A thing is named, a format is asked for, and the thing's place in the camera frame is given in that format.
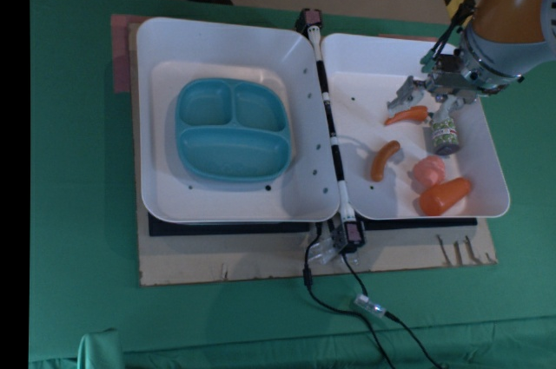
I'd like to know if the brown cardboard board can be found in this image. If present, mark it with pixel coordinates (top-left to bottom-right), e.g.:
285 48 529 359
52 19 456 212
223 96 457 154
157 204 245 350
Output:
110 14 499 287

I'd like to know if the black and white thin rod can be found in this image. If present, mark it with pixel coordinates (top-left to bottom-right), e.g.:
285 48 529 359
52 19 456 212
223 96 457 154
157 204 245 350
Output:
307 25 358 226

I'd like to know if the black block with wires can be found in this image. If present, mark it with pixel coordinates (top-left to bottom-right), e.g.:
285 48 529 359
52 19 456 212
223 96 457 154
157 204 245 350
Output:
295 8 325 36
331 219 367 255

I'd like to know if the green and white printed can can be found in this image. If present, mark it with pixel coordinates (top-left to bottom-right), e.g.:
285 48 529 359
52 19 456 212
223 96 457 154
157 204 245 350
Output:
429 116 460 156

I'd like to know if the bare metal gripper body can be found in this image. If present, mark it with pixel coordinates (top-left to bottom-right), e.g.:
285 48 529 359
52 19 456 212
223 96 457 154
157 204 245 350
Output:
424 52 482 101

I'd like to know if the large orange carrot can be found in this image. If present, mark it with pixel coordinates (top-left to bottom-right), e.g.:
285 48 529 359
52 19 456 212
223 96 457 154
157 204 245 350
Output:
418 176 473 217

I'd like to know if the pink lumpy toy food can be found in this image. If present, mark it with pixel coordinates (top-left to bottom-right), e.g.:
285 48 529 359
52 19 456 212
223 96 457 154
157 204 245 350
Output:
412 155 447 188

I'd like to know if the small orange carrot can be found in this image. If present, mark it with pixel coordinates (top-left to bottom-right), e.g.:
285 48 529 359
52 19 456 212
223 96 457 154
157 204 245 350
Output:
383 105 429 127

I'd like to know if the orange sausage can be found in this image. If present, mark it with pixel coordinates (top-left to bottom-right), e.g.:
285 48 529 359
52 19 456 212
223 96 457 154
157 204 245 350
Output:
369 139 401 183

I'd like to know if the white plastic tray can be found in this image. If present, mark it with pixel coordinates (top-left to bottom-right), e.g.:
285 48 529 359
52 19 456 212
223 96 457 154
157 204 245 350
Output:
136 16 341 225
320 32 511 221

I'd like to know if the blue divided plate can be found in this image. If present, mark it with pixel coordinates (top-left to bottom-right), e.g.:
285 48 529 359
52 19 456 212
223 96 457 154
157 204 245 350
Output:
175 77 292 183

